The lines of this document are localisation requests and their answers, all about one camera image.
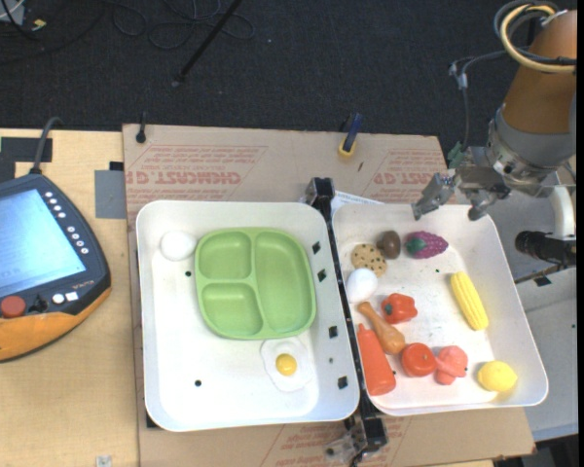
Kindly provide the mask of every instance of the white tray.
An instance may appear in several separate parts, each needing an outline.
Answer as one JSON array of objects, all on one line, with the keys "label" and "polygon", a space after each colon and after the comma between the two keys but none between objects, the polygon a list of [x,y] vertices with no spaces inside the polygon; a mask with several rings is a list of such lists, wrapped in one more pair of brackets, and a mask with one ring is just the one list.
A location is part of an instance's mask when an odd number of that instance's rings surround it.
[{"label": "white tray", "polygon": [[[173,262],[161,253],[167,232],[199,238],[234,227],[280,229],[295,236],[308,253],[316,316],[296,338],[308,350],[315,378],[300,390],[274,385],[260,353],[262,341],[225,339],[207,328],[195,276],[186,275],[194,271],[195,255]],[[354,413],[359,385],[326,223],[318,211],[294,202],[159,200],[139,212],[136,237],[145,405],[158,425],[192,431],[340,420]],[[314,252],[316,243],[319,250]]]},{"label": "white tray", "polygon": [[[346,204],[333,217],[344,280],[353,271],[350,252],[355,245],[375,243],[383,232],[395,230],[404,243],[415,231],[443,236],[448,249],[433,258],[418,260],[402,251],[387,260],[387,271],[379,278],[379,288],[369,300],[376,311],[393,292],[412,296],[419,314],[396,325],[407,342],[423,342],[432,349],[457,344],[468,355],[466,377],[451,385],[441,385],[434,375],[408,377],[399,356],[388,356],[396,371],[396,388],[383,396],[371,397],[375,406],[390,415],[412,415],[468,409],[533,406],[547,396],[547,376],[528,320],[513,282],[502,245],[493,223],[486,216],[475,222],[467,218],[466,205],[446,205],[424,215],[419,221],[408,204]],[[466,271],[476,286],[490,318],[486,330],[473,331],[465,322],[450,288],[450,274]],[[351,304],[355,330],[370,321]],[[510,393],[485,390],[476,372],[490,360],[504,360],[519,376]]]}]

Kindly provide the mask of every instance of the yellow cable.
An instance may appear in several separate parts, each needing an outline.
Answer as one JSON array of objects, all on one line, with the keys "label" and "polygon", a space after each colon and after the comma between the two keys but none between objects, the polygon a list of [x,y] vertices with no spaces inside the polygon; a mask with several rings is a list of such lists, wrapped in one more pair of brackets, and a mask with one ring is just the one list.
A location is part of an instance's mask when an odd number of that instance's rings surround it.
[{"label": "yellow cable", "polygon": [[559,65],[559,64],[543,64],[540,62],[536,62],[535,60],[531,60],[524,55],[520,54],[515,47],[510,43],[508,39],[508,35],[506,33],[506,29],[508,28],[508,24],[510,21],[518,15],[523,9],[529,8],[530,11],[542,11],[546,13],[548,16],[552,16],[555,14],[554,9],[547,5],[539,5],[539,6],[529,6],[528,4],[522,5],[521,7],[517,7],[512,12],[510,12],[501,23],[499,28],[500,35],[499,38],[504,45],[504,48],[511,55],[515,60],[517,60],[520,64],[525,65],[531,69],[535,69],[537,71],[541,71],[544,73],[573,73],[575,70],[575,66],[572,65]]}]

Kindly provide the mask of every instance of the egg yolk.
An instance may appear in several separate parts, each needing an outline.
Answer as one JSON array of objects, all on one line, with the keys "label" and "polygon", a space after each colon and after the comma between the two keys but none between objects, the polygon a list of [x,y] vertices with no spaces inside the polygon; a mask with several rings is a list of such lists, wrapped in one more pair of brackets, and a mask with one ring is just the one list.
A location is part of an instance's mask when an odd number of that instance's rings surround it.
[{"label": "egg yolk", "polygon": [[296,372],[297,363],[294,356],[283,353],[276,357],[276,369],[284,376],[291,376]]}]

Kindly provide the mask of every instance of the red button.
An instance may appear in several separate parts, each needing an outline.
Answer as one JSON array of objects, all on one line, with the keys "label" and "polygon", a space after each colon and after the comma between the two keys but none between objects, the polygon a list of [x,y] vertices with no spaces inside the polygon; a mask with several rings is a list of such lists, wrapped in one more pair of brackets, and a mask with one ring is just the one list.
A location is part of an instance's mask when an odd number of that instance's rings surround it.
[{"label": "red button", "polygon": [[20,296],[7,296],[0,303],[0,311],[5,318],[22,316],[26,311],[26,301]]}]

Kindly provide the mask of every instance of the tray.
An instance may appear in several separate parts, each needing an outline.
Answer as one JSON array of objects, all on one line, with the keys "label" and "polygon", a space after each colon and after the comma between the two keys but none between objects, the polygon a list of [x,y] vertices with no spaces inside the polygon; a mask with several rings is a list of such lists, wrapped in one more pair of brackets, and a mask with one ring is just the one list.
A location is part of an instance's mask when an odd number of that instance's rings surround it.
[{"label": "tray", "polygon": [[206,234],[197,246],[195,280],[201,315],[220,336],[296,336],[315,317],[310,262],[301,243],[270,228]]},{"label": "tray", "polygon": [[[197,296],[196,254],[170,261],[160,243],[171,231],[202,239],[230,228],[276,229],[301,244],[315,292],[315,317],[306,330],[279,339],[232,340],[207,326]],[[139,212],[136,239],[145,406],[159,426],[195,431],[341,420],[354,413],[359,385],[318,211],[297,202],[158,200]],[[283,352],[300,364],[297,385],[276,381],[273,360]]]},{"label": "tray", "polygon": [[[413,415],[498,407],[537,405],[547,396],[548,382],[528,320],[513,282],[502,245],[489,217],[467,218],[467,205],[445,205],[416,221],[408,204],[345,204],[334,213],[333,228],[344,280],[353,271],[350,253],[359,243],[376,243],[383,232],[406,234],[425,230],[443,236],[450,244],[435,257],[420,260],[403,250],[386,260],[387,270],[370,303],[379,311],[381,301],[393,292],[412,296],[419,314],[396,327],[407,342],[423,342],[435,354],[442,346],[460,345],[468,354],[466,377],[451,385],[435,382],[434,375],[408,377],[398,356],[387,356],[396,372],[396,388],[372,396],[374,405],[390,415]],[[450,288],[450,274],[466,271],[485,304],[490,326],[473,331],[466,324]],[[350,306],[355,328],[370,321]],[[519,376],[510,393],[482,388],[476,372],[487,361],[508,362]]]}]

